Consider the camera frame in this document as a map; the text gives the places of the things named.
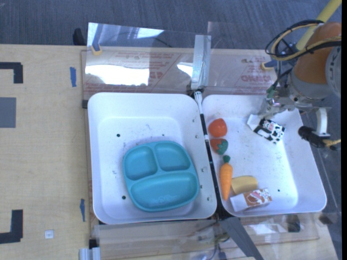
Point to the orange toy carrot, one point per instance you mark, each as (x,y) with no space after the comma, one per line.
(226,177)

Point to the orange and white carton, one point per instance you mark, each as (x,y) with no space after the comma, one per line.
(252,199)

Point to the black and white milk carton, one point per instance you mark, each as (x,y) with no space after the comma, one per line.
(271,131)

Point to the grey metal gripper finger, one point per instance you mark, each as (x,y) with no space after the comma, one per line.
(263,107)
(274,110)

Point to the black cylinder on white bracket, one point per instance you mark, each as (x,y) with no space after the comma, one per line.
(314,137)

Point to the orange toy tomato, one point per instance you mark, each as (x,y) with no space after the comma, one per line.
(217,128)

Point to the yellow toy cheese wedge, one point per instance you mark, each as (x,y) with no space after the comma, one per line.
(244,184)

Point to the blue divided plate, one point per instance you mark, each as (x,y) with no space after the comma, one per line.
(162,183)

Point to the red toy strawberry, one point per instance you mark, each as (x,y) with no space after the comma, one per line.
(217,145)

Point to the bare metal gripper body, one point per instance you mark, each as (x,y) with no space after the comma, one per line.
(284,99)

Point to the white plastic tray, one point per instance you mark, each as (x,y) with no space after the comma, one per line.
(271,166)
(108,145)

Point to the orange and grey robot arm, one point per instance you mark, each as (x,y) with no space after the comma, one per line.
(311,64)

